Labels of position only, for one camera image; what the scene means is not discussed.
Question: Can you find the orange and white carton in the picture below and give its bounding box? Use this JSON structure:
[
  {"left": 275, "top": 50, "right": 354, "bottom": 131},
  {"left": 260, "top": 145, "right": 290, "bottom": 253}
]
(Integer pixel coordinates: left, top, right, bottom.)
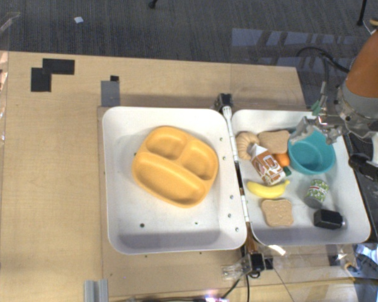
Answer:
[{"left": 248, "top": 143, "right": 287, "bottom": 187}]

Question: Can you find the thin black and white rod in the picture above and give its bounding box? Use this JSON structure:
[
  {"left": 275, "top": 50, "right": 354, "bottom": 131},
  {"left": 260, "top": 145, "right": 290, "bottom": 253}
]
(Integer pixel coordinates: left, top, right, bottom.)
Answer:
[{"left": 222, "top": 105, "right": 251, "bottom": 229}]

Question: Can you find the black block with silver tip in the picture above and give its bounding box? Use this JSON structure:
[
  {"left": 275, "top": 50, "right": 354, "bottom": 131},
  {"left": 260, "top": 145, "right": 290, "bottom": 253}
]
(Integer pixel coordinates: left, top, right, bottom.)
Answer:
[{"left": 312, "top": 208, "right": 347, "bottom": 230}]

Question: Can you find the black block with thin wires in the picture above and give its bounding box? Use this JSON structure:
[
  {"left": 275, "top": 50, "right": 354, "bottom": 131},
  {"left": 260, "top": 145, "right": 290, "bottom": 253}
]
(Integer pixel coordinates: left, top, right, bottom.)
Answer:
[
  {"left": 249, "top": 252, "right": 267, "bottom": 274},
  {"left": 216, "top": 92, "right": 234, "bottom": 108}
]

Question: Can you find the yellow banana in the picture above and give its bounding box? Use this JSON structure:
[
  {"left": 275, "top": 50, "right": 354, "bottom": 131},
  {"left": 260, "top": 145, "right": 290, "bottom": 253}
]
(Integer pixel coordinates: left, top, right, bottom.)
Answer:
[{"left": 246, "top": 179, "right": 291, "bottom": 199}]

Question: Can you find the black cylinder on white bracket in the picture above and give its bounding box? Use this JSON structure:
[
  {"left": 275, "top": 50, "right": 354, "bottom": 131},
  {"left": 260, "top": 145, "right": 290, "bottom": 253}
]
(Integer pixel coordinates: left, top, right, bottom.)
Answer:
[{"left": 348, "top": 131, "right": 378, "bottom": 182}]

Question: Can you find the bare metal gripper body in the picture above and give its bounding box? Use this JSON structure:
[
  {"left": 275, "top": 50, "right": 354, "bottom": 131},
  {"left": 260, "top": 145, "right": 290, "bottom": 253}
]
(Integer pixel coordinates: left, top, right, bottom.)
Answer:
[{"left": 314, "top": 104, "right": 378, "bottom": 138}]

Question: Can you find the teal bowl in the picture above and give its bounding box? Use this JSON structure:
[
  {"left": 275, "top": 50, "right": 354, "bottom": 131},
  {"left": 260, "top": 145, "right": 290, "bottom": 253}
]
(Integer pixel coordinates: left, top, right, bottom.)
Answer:
[{"left": 287, "top": 128, "right": 336, "bottom": 176}]

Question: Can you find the green and white can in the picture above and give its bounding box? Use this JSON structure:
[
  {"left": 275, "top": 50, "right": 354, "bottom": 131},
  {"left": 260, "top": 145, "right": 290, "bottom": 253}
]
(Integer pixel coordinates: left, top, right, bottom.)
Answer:
[{"left": 303, "top": 178, "right": 330, "bottom": 209}]

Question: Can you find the orange divided plate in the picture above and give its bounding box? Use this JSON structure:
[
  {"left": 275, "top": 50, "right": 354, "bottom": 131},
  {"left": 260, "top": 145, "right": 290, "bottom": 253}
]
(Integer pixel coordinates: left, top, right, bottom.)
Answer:
[{"left": 131, "top": 125, "right": 220, "bottom": 209}]

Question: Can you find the beige doughnut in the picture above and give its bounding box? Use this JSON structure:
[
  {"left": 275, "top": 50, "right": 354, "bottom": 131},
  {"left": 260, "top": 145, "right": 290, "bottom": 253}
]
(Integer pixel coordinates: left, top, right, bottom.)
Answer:
[{"left": 235, "top": 131, "right": 261, "bottom": 161}]

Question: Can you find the white plastic tray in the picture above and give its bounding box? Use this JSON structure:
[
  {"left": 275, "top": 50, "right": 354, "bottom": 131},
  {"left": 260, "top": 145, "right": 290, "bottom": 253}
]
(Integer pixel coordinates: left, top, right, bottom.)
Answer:
[
  {"left": 101, "top": 106, "right": 248, "bottom": 255},
  {"left": 231, "top": 109, "right": 372, "bottom": 247}
]

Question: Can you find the orange carrot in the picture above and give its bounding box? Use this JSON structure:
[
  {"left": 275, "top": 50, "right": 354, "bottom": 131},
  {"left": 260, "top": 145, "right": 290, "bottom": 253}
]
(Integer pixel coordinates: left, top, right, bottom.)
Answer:
[{"left": 274, "top": 152, "right": 293, "bottom": 177}]

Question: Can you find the brown bread slice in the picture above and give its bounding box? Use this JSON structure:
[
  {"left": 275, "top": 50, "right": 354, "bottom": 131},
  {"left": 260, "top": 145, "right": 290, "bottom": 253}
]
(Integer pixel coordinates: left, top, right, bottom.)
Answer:
[
  {"left": 260, "top": 198, "right": 295, "bottom": 228},
  {"left": 258, "top": 130, "right": 292, "bottom": 155}
]

